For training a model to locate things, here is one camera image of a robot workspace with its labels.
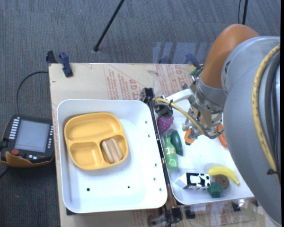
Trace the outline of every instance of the brown round toy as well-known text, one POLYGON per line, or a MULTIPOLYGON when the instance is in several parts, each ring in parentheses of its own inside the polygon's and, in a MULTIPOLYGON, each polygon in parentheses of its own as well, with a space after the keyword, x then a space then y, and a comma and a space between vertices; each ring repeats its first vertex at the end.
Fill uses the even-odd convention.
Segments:
POLYGON ((227 176, 224 175, 217 175, 215 177, 215 181, 219 184, 221 184, 221 186, 226 189, 229 187, 229 179, 227 178, 227 176))

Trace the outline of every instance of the bottle label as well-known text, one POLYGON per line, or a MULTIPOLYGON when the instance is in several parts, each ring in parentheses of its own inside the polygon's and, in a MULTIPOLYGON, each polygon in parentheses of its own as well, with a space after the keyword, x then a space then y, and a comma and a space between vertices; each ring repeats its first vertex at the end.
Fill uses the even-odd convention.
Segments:
POLYGON ((176 154, 176 149, 175 148, 165 148, 164 154, 165 155, 176 154))

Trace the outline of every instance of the black pole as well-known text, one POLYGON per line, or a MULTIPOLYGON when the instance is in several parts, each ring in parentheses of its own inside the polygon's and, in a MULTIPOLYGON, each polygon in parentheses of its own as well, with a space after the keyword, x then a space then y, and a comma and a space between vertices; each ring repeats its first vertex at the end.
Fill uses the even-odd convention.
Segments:
POLYGON ((96 51, 96 52, 98 51, 100 43, 102 42, 102 40, 103 40, 103 38, 104 38, 106 32, 108 31, 110 25, 111 25, 112 22, 114 21, 114 19, 115 19, 117 13, 118 13, 118 11, 119 11, 119 9, 121 8, 122 4, 124 3, 124 1, 125 1, 125 0, 121 0, 121 1, 120 1, 118 7, 116 8, 116 10, 115 10, 115 12, 114 12, 114 14, 113 14, 112 17, 110 18, 110 20, 109 20, 109 22, 108 22, 108 24, 107 24, 105 30, 103 31, 103 33, 102 33, 100 39, 98 40, 97 44, 94 46, 94 48, 93 48, 94 51, 96 51))
POLYGON ((245 19, 246 19, 247 4, 248 4, 248 0, 245 0, 244 13, 243 13, 243 21, 242 21, 242 24, 243 24, 243 25, 245 24, 245 19))

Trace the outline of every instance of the white tray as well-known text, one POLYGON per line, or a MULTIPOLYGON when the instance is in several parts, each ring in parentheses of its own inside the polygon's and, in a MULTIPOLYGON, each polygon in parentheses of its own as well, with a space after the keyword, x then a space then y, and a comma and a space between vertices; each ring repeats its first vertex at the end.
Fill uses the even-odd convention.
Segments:
MULTIPOLYGON (((184 111, 189 109, 189 101, 182 100, 176 103, 184 111)), ((171 127, 160 136, 161 144, 164 146, 163 136, 171 134, 177 130, 183 147, 183 155, 178 155, 179 168, 176 170, 168 170, 171 189, 175 199, 185 205, 193 205, 199 203, 209 203, 224 200, 236 200, 243 198, 253 198, 254 195, 244 182, 238 169, 236 168, 228 148, 222 146, 218 138, 213 140, 201 135, 191 145, 186 145, 184 140, 185 132, 182 131, 182 124, 186 117, 176 109, 173 109, 174 121, 171 127), (239 180, 240 184, 236 185, 230 179, 230 186, 223 190, 220 198, 212 198, 211 194, 205 189, 183 189, 175 183, 176 179, 186 172, 190 173, 207 173, 208 169, 214 165, 224 165, 232 169, 239 180)))
POLYGON ((167 189, 149 107, 136 100, 69 99, 57 108, 63 201, 74 213, 159 208, 167 189), (63 129, 77 115, 108 112, 123 126, 129 153, 122 163, 99 170, 76 167, 63 129))

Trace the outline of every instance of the red button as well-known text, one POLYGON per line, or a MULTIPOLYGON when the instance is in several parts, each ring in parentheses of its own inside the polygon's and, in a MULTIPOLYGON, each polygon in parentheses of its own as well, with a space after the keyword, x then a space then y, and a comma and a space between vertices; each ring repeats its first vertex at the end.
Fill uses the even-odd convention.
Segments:
POLYGON ((19 155, 19 150, 18 150, 18 149, 12 149, 12 150, 11 150, 11 153, 12 153, 14 156, 17 156, 17 155, 19 155))

